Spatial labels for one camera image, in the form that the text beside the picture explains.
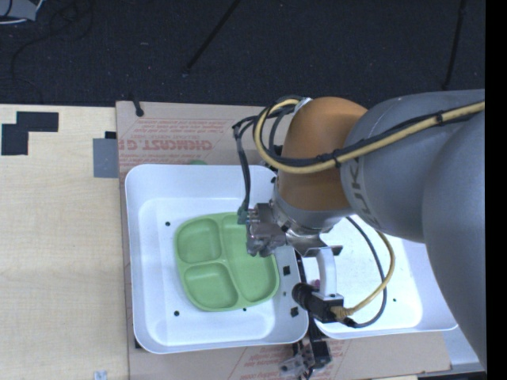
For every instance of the black cylinder on white bracket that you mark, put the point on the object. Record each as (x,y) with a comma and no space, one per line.
(327,269)

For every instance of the brown cardboard board red print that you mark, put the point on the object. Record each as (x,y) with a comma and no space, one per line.
(178,141)

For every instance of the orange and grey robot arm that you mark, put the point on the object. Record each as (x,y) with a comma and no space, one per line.
(396,180)

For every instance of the thin black rod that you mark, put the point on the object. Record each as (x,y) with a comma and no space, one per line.
(303,272)

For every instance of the green divided plate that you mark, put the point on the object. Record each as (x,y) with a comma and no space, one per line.
(241,275)

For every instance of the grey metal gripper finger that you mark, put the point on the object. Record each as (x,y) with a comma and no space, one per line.
(254,248)
(271,248)

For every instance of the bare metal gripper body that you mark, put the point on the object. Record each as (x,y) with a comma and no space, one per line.
(264,223)

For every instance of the small green round object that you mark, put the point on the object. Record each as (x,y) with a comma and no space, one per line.
(197,162)

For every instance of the white plastic tray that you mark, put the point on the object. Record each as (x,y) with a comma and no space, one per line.
(364,275)
(158,251)

